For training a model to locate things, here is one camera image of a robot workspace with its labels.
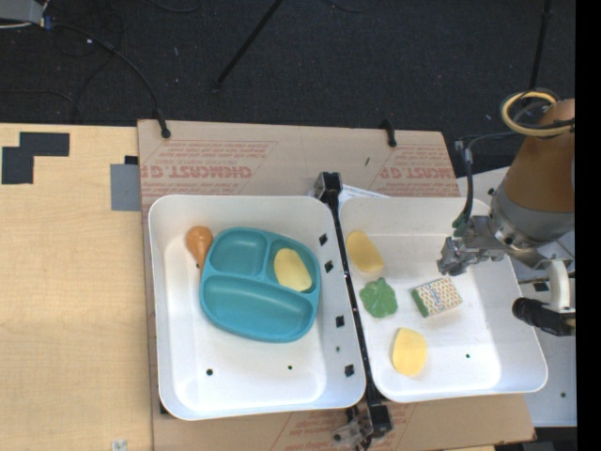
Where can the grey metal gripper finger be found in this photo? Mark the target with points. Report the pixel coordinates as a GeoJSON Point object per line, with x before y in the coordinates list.
{"type": "Point", "coordinates": [465, 259]}
{"type": "Point", "coordinates": [446, 261]}

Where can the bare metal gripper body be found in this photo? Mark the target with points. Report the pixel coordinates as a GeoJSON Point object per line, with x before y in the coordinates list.
{"type": "Point", "coordinates": [488, 238]}

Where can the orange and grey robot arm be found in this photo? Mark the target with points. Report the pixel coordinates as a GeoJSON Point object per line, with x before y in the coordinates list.
{"type": "Point", "coordinates": [540, 176]}

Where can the small patterned carton green side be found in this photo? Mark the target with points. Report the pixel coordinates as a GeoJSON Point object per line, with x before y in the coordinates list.
{"type": "Point", "coordinates": [439, 295]}

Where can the green toy lettuce leaf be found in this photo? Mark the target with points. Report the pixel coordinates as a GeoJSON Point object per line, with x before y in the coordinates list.
{"type": "Point", "coordinates": [378, 299]}

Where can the yellow toy potato chip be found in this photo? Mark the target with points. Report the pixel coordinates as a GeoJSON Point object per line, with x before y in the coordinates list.
{"type": "Point", "coordinates": [292, 270]}
{"type": "Point", "coordinates": [364, 253]}
{"type": "Point", "coordinates": [409, 353]}

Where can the white plastic tray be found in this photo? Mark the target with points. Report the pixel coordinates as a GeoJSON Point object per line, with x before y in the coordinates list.
{"type": "Point", "coordinates": [253, 383]}
{"type": "Point", "coordinates": [469, 346]}

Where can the white printed paper label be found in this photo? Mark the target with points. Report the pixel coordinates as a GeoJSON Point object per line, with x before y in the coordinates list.
{"type": "Point", "coordinates": [361, 191]}

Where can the brown cardboard board red print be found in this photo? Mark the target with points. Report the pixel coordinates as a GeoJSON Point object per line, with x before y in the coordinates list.
{"type": "Point", "coordinates": [282, 162]}

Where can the blue divided plate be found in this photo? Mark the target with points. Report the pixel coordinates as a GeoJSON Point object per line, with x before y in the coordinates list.
{"type": "Point", "coordinates": [249, 303]}

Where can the orange toy chicken drumstick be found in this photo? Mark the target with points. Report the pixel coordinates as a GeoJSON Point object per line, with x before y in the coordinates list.
{"type": "Point", "coordinates": [199, 242]}

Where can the black cylinder on white bracket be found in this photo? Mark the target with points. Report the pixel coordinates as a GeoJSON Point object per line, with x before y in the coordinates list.
{"type": "Point", "coordinates": [544, 317]}

